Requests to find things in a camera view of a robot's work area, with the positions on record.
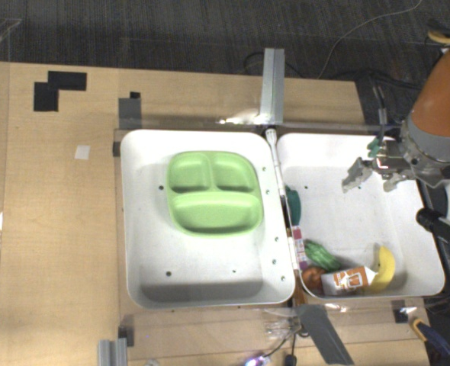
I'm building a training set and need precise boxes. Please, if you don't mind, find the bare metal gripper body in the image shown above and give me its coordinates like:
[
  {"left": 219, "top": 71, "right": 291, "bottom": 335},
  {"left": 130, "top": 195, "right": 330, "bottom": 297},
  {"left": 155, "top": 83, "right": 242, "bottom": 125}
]
[{"left": 371, "top": 141, "right": 417, "bottom": 181}]

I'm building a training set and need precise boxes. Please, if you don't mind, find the white plastic tray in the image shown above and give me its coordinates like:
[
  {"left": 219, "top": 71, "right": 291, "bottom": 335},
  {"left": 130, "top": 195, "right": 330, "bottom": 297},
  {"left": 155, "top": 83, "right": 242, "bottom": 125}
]
[
  {"left": 275, "top": 132, "right": 447, "bottom": 301},
  {"left": 119, "top": 128, "right": 297, "bottom": 310}
]

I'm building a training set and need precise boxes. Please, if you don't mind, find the dark green toy pepper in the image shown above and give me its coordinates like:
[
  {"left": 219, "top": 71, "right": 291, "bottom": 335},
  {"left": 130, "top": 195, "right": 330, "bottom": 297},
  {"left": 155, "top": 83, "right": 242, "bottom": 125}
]
[{"left": 284, "top": 185, "right": 303, "bottom": 227}]

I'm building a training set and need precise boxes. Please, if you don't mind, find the yellow banana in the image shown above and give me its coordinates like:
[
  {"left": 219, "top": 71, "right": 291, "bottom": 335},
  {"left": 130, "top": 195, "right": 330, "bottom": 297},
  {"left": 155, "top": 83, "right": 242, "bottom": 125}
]
[{"left": 363, "top": 245, "right": 397, "bottom": 295}]

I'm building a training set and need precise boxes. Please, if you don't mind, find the light green toy vegetable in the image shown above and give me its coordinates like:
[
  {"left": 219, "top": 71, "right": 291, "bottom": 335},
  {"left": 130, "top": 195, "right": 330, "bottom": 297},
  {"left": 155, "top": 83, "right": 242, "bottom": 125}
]
[{"left": 304, "top": 239, "right": 342, "bottom": 273}]

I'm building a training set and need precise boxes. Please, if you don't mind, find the pink and white packet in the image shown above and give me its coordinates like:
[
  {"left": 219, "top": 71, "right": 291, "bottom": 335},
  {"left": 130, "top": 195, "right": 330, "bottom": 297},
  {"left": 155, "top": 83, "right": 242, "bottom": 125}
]
[{"left": 291, "top": 225, "right": 309, "bottom": 267}]

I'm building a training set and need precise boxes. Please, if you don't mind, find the white and orange carton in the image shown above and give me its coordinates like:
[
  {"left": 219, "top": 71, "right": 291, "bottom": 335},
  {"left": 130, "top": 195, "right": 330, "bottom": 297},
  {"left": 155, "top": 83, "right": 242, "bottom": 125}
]
[{"left": 320, "top": 265, "right": 379, "bottom": 297}]

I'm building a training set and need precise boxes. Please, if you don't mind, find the brown toy food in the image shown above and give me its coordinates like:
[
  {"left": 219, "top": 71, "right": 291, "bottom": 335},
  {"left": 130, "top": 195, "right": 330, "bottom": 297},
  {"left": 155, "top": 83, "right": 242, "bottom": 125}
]
[{"left": 301, "top": 265, "right": 326, "bottom": 294}]

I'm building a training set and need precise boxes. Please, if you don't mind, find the green divided plate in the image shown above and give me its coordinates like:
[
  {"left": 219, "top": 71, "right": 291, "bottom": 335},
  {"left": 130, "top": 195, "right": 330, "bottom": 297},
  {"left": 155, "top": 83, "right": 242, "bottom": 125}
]
[{"left": 166, "top": 150, "right": 265, "bottom": 240}]

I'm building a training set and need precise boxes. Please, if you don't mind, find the black cylinder on white bracket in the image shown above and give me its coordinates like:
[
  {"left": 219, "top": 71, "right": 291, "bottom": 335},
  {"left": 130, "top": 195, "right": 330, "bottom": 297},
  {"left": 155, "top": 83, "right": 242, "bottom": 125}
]
[{"left": 416, "top": 179, "right": 450, "bottom": 240}]

